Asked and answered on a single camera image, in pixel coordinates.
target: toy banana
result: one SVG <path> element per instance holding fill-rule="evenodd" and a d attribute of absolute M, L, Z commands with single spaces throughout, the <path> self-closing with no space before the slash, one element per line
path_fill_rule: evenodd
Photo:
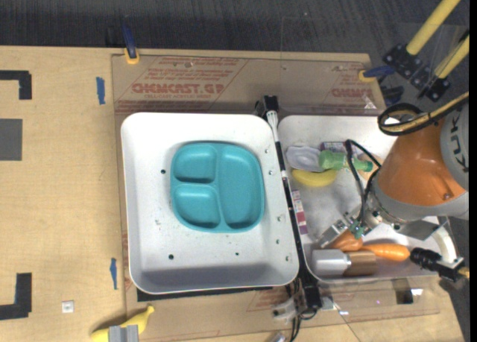
<path fill-rule="evenodd" d="M 128 327 L 130 325 L 137 325 L 138 333 L 141 334 L 148 324 L 149 316 L 154 313 L 154 308 L 152 306 L 148 306 L 148 308 L 138 315 L 130 318 L 126 322 L 122 323 L 121 327 Z M 91 334 L 91 339 L 94 342 L 108 342 L 109 341 L 109 328 L 107 329 L 99 329 L 96 330 Z"/>
<path fill-rule="evenodd" d="M 293 169 L 291 175 L 298 183 L 305 186 L 324 187 L 335 181 L 338 171 L 330 169 L 323 172 L 313 172 Z"/>

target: teal plate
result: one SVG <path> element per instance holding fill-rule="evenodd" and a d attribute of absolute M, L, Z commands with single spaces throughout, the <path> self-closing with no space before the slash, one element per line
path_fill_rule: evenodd
<path fill-rule="evenodd" d="M 223 142 L 182 146 L 171 164 L 171 199 L 177 219 L 206 232 L 244 232 L 265 211 L 258 159 L 243 147 Z"/>

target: black wire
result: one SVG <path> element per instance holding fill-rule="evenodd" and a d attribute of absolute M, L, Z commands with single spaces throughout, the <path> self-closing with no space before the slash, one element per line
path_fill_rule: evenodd
<path fill-rule="evenodd" d="M 363 153 L 365 153 L 368 156 L 368 158 L 371 159 L 376 166 L 381 167 L 381 163 L 378 162 L 378 160 L 374 157 L 374 155 L 372 153 L 370 153 L 368 150 L 366 150 L 358 142 L 353 141 L 352 139 L 350 139 L 350 142 L 353 145 L 355 145 L 359 150 L 361 150 Z"/>
<path fill-rule="evenodd" d="M 290 298 L 292 298 L 298 292 L 298 288 L 299 288 L 299 278 L 296 278 L 291 284 L 288 284 L 288 285 L 285 286 L 287 295 Z M 298 329 L 297 329 L 297 324 L 298 324 L 299 319 L 300 319 L 300 316 L 298 315 L 293 319 L 293 321 L 291 323 L 290 342 L 292 342 L 298 335 L 298 331 L 299 331 L 300 327 L 298 327 Z"/>
<path fill-rule="evenodd" d="M 358 172 L 356 171 L 356 167 L 353 164 L 353 149 L 351 148 L 351 139 L 346 140 L 346 142 L 344 143 L 344 147 L 346 148 L 346 157 L 348 161 L 348 167 L 353 173 L 356 184 L 358 186 L 359 196 L 361 198 L 361 207 L 359 209 L 358 219 L 362 219 L 364 217 L 364 205 L 365 205 L 364 189 L 363 189 L 363 185 L 361 184 L 361 180 L 359 179 Z"/>
<path fill-rule="evenodd" d="M 443 105 L 437 110 L 434 110 L 431 113 L 423 113 L 418 107 L 408 104 L 408 103 L 399 103 L 393 106 L 388 107 L 384 112 L 378 116 L 378 125 L 379 129 L 389 136 L 403 136 L 406 134 L 413 133 L 427 127 L 440 119 L 447 116 L 449 113 L 457 110 L 459 107 L 465 105 L 469 102 L 469 92 L 465 92 L 463 95 L 451 100 L 449 103 Z M 413 119 L 409 121 L 400 121 L 397 124 L 386 124 L 385 121 L 388 118 L 395 117 L 396 114 L 413 114 Z M 419 122 L 421 118 L 426 119 L 425 121 Z"/>
<path fill-rule="evenodd" d="M 318 310 L 314 310 L 312 311 L 312 315 L 309 315 L 308 317 L 304 317 L 303 315 L 306 314 L 307 312 L 303 312 L 301 315 L 300 315 L 300 318 L 304 321 L 307 321 L 307 320 L 311 320 L 317 313 L 318 313 Z"/>
<path fill-rule="evenodd" d="M 290 342 L 293 342 L 295 338 L 298 336 L 298 333 L 300 332 L 300 326 L 301 326 L 301 318 L 295 317 L 293 319 Z"/>
<path fill-rule="evenodd" d="M 361 180 L 359 179 L 358 172 L 356 171 L 356 168 L 353 164 L 353 149 L 351 148 L 351 145 L 356 146 L 359 150 L 361 150 L 363 153 L 365 153 L 373 161 L 373 163 L 377 166 L 377 169 L 371 174 L 371 176 L 367 180 L 366 188 L 364 190 L 363 190 L 363 185 L 361 184 Z M 371 183 L 372 183 L 374 177 L 376 176 L 377 172 L 381 168 L 381 163 L 378 162 L 378 160 L 373 156 L 373 154 L 371 154 L 368 150 L 366 150 L 358 142 L 353 141 L 352 139 L 347 139 L 346 142 L 344 143 L 344 146 L 347 150 L 348 166 L 350 167 L 350 170 L 352 171 L 353 176 L 355 177 L 355 180 L 358 183 L 358 187 L 359 187 L 359 195 L 361 197 L 361 207 L 359 209 L 359 214 L 358 214 L 358 217 L 356 218 L 356 220 L 359 221 L 359 225 L 362 226 L 364 211 L 366 209 L 367 197 L 368 197 L 368 195 L 371 191 Z"/>

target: yellow object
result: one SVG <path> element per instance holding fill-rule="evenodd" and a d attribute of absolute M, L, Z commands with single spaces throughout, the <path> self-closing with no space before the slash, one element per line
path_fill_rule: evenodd
<path fill-rule="evenodd" d="M 461 276 L 464 276 L 466 279 L 470 280 L 470 269 L 468 267 L 462 267 L 458 270 L 458 273 Z"/>
<path fill-rule="evenodd" d="M 359 71 L 359 73 L 358 73 L 358 78 L 359 78 L 359 80 L 360 80 L 361 82 L 363 82 L 363 83 L 372 83 L 372 82 L 376 81 L 376 78 L 375 78 L 375 77 L 365 77 L 365 76 L 364 76 L 364 73 L 365 73 L 365 72 L 366 72 L 366 71 L 363 69 L 363 70 Z"/>
<path fill-rule="evenodd" d="M 136 49 L 136 57 L 133 59 L 129 57 L 127 48 L 124 48 L 124 55 L 126 56 L 126 61 L 128 64 L 137 64 L 139 62 L 139 53 L 137 53 L 137 49 Z"/>
<path fill-rule="evenodd" d="M 406 46 L 406 51 L 414 56 L 418 54 L 460 1 L 461 0 L 442 0 Z"/>
<path fill-rule="evenodd" d="M 455 50 L 447 56 L 435 69 L 435 75 L 438 78 L 446 78 L 450 72 L 469 54 L 470 35 L 467 35 L 463 42 L 455 47 Z"/>
<path fill-rule="evenodd" d="M 130 325 L 137 325 L 138 332 L 141 334 L 143 331 L 145 331 L 149 316 L 152 313 L 154 313 L 154 307 L 150 305 L 144 312 L 135 315 L 126 322 L 122 323 L 120 326 L 128 327 Z M 109 328 L 96 330 L 91 334 L 91 339 L 93 339 L 94 342 L 108 342 L 109 332 Z"/>
<path fill-rule="evenodd" d="M 338 175 L 337 170 L 326 170 L 323 172 L 313 172 L 305 170 L 292 170 L 292 177 L 305 186 L 324 187 L 333 183 Z"/>

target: toy carrot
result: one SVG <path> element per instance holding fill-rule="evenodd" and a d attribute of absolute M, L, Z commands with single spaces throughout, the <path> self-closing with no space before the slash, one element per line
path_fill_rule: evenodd
<path fill-rule="evenodd" d="M 411 255 L 405 245 L 392 243 L 363 245 L 360 250 L 370 250 L 378 257 L 395 262 L 403 262 Z"/>
<path fill-rule="evenodd" d="M 327 248 L 340 250 L 341 252 L 355 252 L 363 246 L 363 239 L 356 240 L 349 229 L 341 233 Z"/>

